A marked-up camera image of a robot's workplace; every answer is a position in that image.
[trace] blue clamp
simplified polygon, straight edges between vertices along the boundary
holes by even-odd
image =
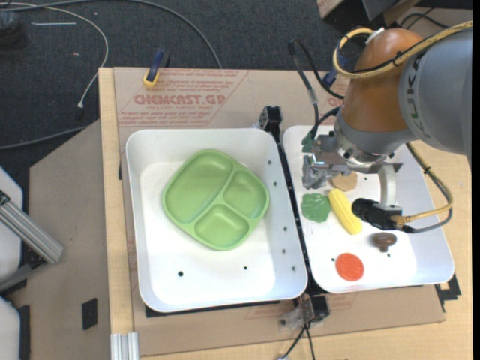
[[[154,87],[157,83],[160,72],[158,68],[166,67],[170,61],[170,53],[164,49],[159,48],[155,53],[150,69],[147,70],[143,77],[143,85]]]

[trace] black floor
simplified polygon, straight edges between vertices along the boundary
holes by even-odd
[[[9,1],[0,4],[4,15],[9,8],[23,7],[14,2],[41,5],[71,0]],[[326,20],[320,19],[316,0],[142,1],[89,1],[57,8],[91,20],[104,32],[109,67],[146,67],[155,50],[164,47],[171,52],[171,67],[219,68],[199,29],[223,68],[294,69],[287,42],[300,38],[317,67],[327,70],[343,32],[370,24],[361,0],[346,0]],[[473,9],[473,0],[424,0],[419,5]],[[103,61],[105,44],[90,24],[64,12],[39,9],[17,14],[24,38],[13,45],[0,45],[0,167],[28,195],[29,167],[74,133],[32,145],[5,146],[77,129],[98,119],[96,82],[85,97],[81,117],[77,104]],[[38,25],[72,22],[76,25]]]

